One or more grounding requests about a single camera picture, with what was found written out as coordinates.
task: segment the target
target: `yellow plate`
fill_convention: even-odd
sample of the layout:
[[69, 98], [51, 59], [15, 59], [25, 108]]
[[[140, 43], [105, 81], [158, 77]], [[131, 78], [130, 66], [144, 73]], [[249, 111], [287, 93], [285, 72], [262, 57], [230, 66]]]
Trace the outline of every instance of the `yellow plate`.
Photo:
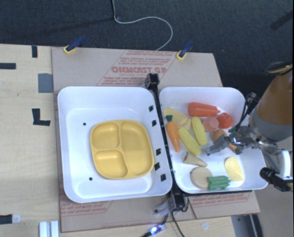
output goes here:
[[133, 120], [112, 120], [95, 125], [90, 134], [92, 158], [97, 172], [109, 179], [135, 178], [154, 166], [146, 128]]

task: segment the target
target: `white tray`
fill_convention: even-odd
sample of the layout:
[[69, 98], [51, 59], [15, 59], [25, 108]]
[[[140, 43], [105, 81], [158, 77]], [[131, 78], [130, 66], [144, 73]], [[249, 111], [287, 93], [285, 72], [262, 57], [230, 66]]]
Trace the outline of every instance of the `white tray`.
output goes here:
[[[150, 91], [142, 87], [67, 87], [59, 92], [58, 113], [63, 184], [71, 200], [141, 198], [170, 191], [172, 177]], [[125, 180], [110, 180], [98, 174], [91, 156], [90, 131], [97, 123], [115, 119], [135, 120], [145, 126], [159, 168], [153, 168], [143, 177]], [[157, 149], [161, 150], [160, 154], [156, 153]]]
[[[227, 87], [167, 87], [160, 92], [160, 103], [162, 111], [169, 107], [187, 113], [187, 106], [190, 102], [200, 102], [214, 105], [222, 112], [230, 114], [234, 120], [234, 124], [239, 122], [241, 117], [245, 99], [241, 92], [233, 88]], [[190, 172], [196, 167], [195, 165], [185, 164], [183, 159], [186, 154], [186, 148], [181, 143], [181, 151], [178, 153], [171, 141], [168, 139], [168, 146], [174, 170], [174, 176], [177, 185], [186, 193], [216, 193], [216, 192], [234, 192], [257, 190], [266, 187], [267, 182], [260, 177], [260, 170], [265, 167], [265, 161], [261, 150], [246, 149], [242, 154], [236, 155], [229, 148], [207, 156], [206, 148], [212, 145], [211, 134], [208, 135], [208, 144], [202, 147], [202, 153], [198, 156], [208, 165], [207, 168], [212, 172], [213, 176], [226, 175], [224, 161], [228, 157], [236, 157], [242, 167], [245, 179], [240, 182], [231, 182], [224, 190], [207, 190], [199, 189], [193, 185]]]

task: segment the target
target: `yellow corn cob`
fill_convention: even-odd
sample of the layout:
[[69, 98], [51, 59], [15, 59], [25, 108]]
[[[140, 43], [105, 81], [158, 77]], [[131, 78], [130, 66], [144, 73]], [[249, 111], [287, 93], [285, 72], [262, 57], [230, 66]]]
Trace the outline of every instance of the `yellow corn cob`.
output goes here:
[[178, 130], [178, 136], [190, 153], [197, 156], [202, 152], [201, 147], [185, 127], [181, 127]]
[[202, 124], [202, 121], [199, 117], [192, 117], [191, 119], [192, 129], [195, 135], [195, 138], [200, 146], [204, 146], [207, 144], [207, 135], [205, 132], [205, 128]]

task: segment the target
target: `blue clamp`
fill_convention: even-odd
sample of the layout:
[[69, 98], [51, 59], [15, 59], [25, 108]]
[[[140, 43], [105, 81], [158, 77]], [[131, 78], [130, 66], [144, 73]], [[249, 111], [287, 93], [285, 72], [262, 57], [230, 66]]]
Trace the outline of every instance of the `blue clamp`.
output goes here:
[[185, 58], [186, 52], [190, 52], [193, 49], [193, 42], [190, 40], [185, 47], [176, 54], [176, 58], [181, 61]]
[[71, 53], [73, 53], [75, 51], [75, 48], [76, 47], [82, 46], [85, 41], [86, 41], [86, 37], [85, 36], [79, 37], [75, 41], [73, 41], [70, 45], [65, 46], [63, 48], [63, 51], [66, 54], [71, 54]]

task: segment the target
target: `white cable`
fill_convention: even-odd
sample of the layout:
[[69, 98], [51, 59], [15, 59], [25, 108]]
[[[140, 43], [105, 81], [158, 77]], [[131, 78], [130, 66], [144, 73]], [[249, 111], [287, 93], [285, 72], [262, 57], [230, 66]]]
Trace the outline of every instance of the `white cable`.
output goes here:
[[136, 22], [139, 22], [139, 21], [142, 21], [142, 20], [145, 20], [145, 19], [158, 19], [158, 20], [161, 20], [161, 21], [165, 22], [170, 27], [170, 30], [171, 30], [170, 38], [168, 39], [168, 41], [164, 45], [159, 47], [156, 51], [159, 51], [160, 49], [164, 48], [171, 41], [171, 39], [173, 37], [173, 28], [172, 28], [172, 26], [169, 24], [169, 22], [167, 20], [164, 20], [163, 18], [153, 17], [152, 16], [152, 17], [140, 18], [140, 19], [137, 19], [137, 20], [134, 20], [134, 21], [129, 21], [129, 22], [121, 22], [116, 18], [116, 9], [115, 9], [115, 5], [114, 5], [114, 0], [112, 0], [112, 5], [113, 5], [113, 10], [114, 10], [114, 20], [119, 24], [132, 24], [132, 23], [136, 23]]

